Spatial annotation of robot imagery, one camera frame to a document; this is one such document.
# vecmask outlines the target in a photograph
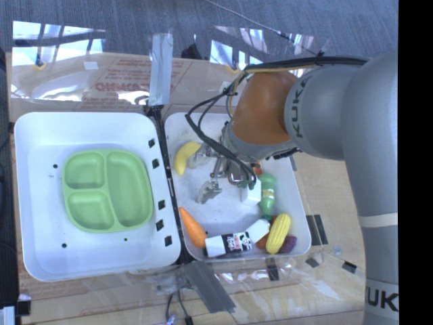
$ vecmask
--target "yellow corn cob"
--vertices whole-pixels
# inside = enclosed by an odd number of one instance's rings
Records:
[[[271,231],[269,232],[269,237],[266,242],[266,250],[269,254],[278,253],[279,249],[284,243],[284,238],[286,238],[287,234],[289,233],[291,222],[292,219],[288,214],[278,214],[271,227]]]

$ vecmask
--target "green bottle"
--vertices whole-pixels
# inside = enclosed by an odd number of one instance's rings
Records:
[[[274,185],[275,178],[270,173],[262,173],[258,176],[262,184],[261,199],[258,205],[261,207],[263,213],[262,218],[269,221],[272,220],[271,210],[275,204]]]

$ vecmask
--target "white stripe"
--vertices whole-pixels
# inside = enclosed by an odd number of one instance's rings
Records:
[[[381,228],[383,226],[398,225],[398,212],[372,215],[371,217],[358,216],[359,225],[362,228]]]

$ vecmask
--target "green plate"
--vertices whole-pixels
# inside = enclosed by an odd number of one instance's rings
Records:
[[[64,163],[66,211],[78,228],[116,232],[138,228],[152,217],[154,203],[143,161],[119,149],[77,152]]]

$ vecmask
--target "white plastic tub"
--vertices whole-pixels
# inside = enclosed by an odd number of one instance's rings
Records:
[[[137,113],[33,112],[15,126],[22,248],[28,272],[42,281],[164,267],[181,245],[156,129]],[[92,233],[69,220],[62,166],[73,153],[120,148],[143,160],[152,218],[129,231]]]
[[[192,115],[195,122],[198,121],[199,115]],[[202,121],[202,130],[209,137],[219,141],[221,129],[228,119],[226,114],[208,113]],[[202,143],[187,123],[184,113],[169,116],[165,129],[172,166],[176,151],[183,144],[189,141]],[[178,206],[184,207],[200,223],[203,229],[208,232],[208,237],[242,232],[261,216],[259,205],[250,206],[242,203],[241,189],[231,185],[226,178],[219,179],[219,186],[223,189],[221,194],[204,204],[196,202],[200,187],[205,181],[210,180],[210,173],[213,171],[215,160],[212,158],[206,165],[195,169],[187,168],[183,175],[178,175],[174,168],[172,170]],[[284,255],[303,255],[311,247],[311,234],[290,160],[288,158],[280,160],[271,158],[263,160],[261,165],[264,172],[271,173],[276,178],[273,215],[287,213],[292,218],[289,235],[296,236],[298,239],[292,252]],[[189,253],[197,260],[209,260],[202,248],[197,248],[192,244],[184,227],[183,233]],[[268,256],[269,254],[265,249],[259,249],[253,245],[253,249],[250,251],[224,255],[223,258],[257,259]]]

